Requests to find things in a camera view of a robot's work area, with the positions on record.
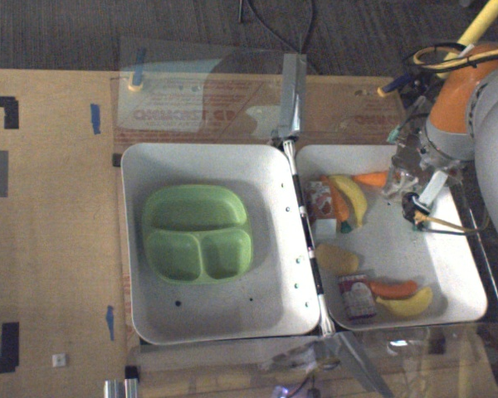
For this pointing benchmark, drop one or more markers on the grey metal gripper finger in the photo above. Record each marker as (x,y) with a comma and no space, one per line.
(408,187)
(392,187)

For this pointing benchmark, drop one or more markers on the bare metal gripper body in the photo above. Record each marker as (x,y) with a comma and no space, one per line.
(411,153)

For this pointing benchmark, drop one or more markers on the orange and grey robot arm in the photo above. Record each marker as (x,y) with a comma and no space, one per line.
(452,102)

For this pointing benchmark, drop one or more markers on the yellow banana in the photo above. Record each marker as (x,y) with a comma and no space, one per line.
(406,305)
(354,197)

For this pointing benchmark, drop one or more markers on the orange carrot with green top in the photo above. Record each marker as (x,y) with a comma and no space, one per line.
(339,207)

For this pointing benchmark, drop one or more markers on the white plastic tray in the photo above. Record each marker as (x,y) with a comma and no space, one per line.
(398,255)
(216,309)

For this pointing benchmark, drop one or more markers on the red and white carton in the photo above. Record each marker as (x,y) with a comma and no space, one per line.
(320,205)

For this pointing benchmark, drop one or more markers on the brown cardboard board red print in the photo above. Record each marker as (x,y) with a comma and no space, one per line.
(328,110)

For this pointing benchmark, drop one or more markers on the thin black and white rod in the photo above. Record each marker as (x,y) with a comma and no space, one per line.
(308,239)

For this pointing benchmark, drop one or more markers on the orange sausage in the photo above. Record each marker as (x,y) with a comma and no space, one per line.
(392,289)

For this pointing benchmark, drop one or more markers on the red can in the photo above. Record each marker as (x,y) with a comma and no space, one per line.
(357,297)

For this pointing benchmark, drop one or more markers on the green divided plate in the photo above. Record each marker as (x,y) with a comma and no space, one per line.
(197,234)

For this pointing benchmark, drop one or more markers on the black cylinder on white bracket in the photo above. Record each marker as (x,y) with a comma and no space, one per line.
(411,206)

